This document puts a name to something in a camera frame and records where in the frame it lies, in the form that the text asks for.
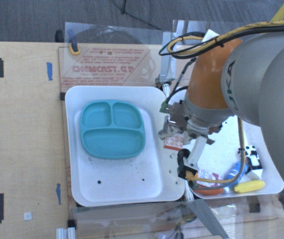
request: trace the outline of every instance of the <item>gray floor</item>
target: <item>gray floor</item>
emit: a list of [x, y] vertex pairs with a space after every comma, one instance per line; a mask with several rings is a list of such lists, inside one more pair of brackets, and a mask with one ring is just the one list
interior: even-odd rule
[[168, 31], [175, 19], [244, 25], [271, 20], [284, 0], [127, 0], [121, 14], [122, 2], [0, 0], [0, 41], [54, 42], [56, 30], [64, 31], [66, 22]]

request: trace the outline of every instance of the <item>small white block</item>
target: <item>small white block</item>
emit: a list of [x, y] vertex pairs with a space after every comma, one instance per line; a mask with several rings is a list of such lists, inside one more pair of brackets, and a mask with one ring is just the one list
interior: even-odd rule
[[31, 221], [32, 220], [32, 213], [24, 213], [23, 218], [25, 221]]

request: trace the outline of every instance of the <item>teal divided plate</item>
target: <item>teal divided plate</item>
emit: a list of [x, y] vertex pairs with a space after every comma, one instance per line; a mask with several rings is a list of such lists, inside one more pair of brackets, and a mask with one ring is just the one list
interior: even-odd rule
[[145, 146], [141, 113], [134, 105], [123, 101], [88, 103], [81, 112], [80, 134], [83, 147], [98, 158], [134, 157]]

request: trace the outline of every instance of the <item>wooden table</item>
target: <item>wooden table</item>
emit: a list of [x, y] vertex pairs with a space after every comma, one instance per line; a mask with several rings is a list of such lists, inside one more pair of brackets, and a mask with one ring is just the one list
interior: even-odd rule
[[[57, 228], [67, 228], [66, 128], [59, 98], [61, 46], [0, 42], [0, 239], [55, 238]], [[284, 212], [271, 197], [277, 218], [221, 222], [231, 238], [235, 234], [236, 238], [284, 237]], [[29, 213], [32, 219], [24, 220]]]

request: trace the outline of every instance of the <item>brown tube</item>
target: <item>brown tube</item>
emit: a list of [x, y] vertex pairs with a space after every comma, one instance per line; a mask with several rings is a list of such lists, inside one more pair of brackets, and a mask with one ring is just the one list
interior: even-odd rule
[[187, 89], [189, 100], [205, 109], [227, 109], [221, 88], [224, 64], [231, 52], [240, 44], [234, 39], [203, 53], [196, 59]]

